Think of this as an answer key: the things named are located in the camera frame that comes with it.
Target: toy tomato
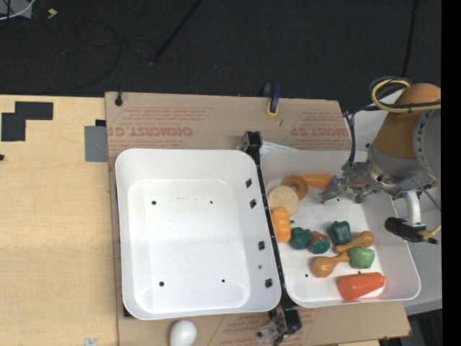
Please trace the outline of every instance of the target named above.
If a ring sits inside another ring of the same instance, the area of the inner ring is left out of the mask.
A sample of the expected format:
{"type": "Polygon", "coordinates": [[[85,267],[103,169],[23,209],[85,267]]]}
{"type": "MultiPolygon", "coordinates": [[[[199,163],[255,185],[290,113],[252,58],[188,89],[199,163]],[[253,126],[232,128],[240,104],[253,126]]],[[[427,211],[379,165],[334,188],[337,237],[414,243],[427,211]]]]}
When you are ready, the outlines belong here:
{"type": "Polygon", "coordinates": [[[309,241],[309,249],[314,254],[323,254],[331,246],[330,239],[317,231],[312,231],[312,239],[309,241]]]}

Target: black floor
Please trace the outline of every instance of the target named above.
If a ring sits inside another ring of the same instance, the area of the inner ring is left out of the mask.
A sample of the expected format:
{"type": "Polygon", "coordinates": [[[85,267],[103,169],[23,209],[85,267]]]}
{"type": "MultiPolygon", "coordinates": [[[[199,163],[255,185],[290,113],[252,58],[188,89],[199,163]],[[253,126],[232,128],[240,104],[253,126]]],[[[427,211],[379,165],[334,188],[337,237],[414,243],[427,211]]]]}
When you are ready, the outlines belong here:
{"type": "Polygon", "coordinates": [[[196,2],[36,0],[30,19],[0,20],[0,94],[258,96],[277,82],[346,109],[381,76],[441,85],[442,0],[202,0],[169,42],[196,2]]]}

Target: toy cookie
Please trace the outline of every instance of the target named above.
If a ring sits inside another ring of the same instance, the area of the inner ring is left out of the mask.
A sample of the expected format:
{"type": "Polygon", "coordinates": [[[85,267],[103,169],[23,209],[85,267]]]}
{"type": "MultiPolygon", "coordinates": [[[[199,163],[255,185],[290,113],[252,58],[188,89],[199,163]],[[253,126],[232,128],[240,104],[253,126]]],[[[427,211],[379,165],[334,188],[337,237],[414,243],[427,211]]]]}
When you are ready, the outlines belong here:
{"type": "Polygon", "coordinates": [[[267,203],[270,210],[282,206],[287,209],[288,215],[291,216],[296,213],[300,201],[291,187],[277,186],[267,195],[267,203]]]}

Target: toy food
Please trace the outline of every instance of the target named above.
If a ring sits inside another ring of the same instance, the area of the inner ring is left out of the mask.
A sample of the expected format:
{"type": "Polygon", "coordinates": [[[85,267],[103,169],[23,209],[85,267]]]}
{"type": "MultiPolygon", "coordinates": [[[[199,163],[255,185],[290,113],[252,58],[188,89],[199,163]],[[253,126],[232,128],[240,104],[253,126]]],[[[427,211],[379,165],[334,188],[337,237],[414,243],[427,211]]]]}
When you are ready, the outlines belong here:
{"type": "Polygon", "coordinates": [[[309,250],[314,254],[323,254],[331,246],[330,239],[320,232],[312,231],[312,239],[309,241],[309,250]]]}
{"type": "Polygon", "coordinates": [[[379,272],[345,275],[338,283],[341,296],[355,300],[384,286],[386,277],[379,272]]]}
{"type": "Polygon", "coordinates": [[[349,251],[354,247],[369,247],[375,243],[375,235],[371,231],[363,231],[357,234],[350,242],[335,246],[333,251],[337,254],[349,251]]]}
{"type": "Polygon", "coordinates": [[[364,247],[354,247],[347,254],[351,259],[351,266],[357,269],[369,269],[375,260],[375,252],[364,247]]]}
{"type": "Polygon", "coordinates": [[[291,227],[287,209],[278,206],[271,210],[271,217],[277,242],[288,242],[291,238],[291,227]]]}
{"type": "Polygon", "coordinates": [[[327,231],[334,245],[347,244],[352,240],[351,228],[346,221],[335,221],[327,228],[327,231]]]}
{"type": "Polygon", "coordinates": [[[296,213],[300,200],[291,187],[277,186],[267,195],[267,203],[270,210],[283,206],[287,209],[288,215],[291,216],[296,213]]]}
{"type": "Polygon", "coordinates": [[[301,177],[309,186],[318,187],[323,190],[333,176],[330,174],[303,174],[301,177]]]}
{"type": "Polygon", "coordinates": [[[295,227],[291,230],[290,245],[295,250],[307,249],[311,239],[312,233],[310,229],[295,227]]]}
{"type": "Polygon", "coordinates": [[[311,270],[316,277],[328,277],[333,272],[338,263],[348,262],[349,260],[350,259],[347,252],[342,252],[335,257],[316,257],[312,261],[311,270]]]}
{"type": "Polygon", "coordinates": [[[300,176],[288,176],[282,181],[282,185],[294,187],[299,200],[302,200],[308,194],[308,184],[300,176]]]}

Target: toy carrot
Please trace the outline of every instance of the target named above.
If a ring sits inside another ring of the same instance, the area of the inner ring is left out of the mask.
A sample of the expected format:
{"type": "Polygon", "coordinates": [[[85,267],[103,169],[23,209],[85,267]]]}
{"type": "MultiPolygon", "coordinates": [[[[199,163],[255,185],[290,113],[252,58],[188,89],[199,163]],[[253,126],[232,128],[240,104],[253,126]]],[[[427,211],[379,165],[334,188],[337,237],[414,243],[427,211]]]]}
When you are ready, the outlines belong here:
{"type": "Polygon", "coordinates": [[[386,277],[379,272],[345,275],[338,283],[341,296],[355,300],[384,286],[386,277]]]}
{"type": "Polygon", "coordinates": [[[308,185],[325,189],[333,176],[330,174],[302,174],[301,177],[308,185]]]}

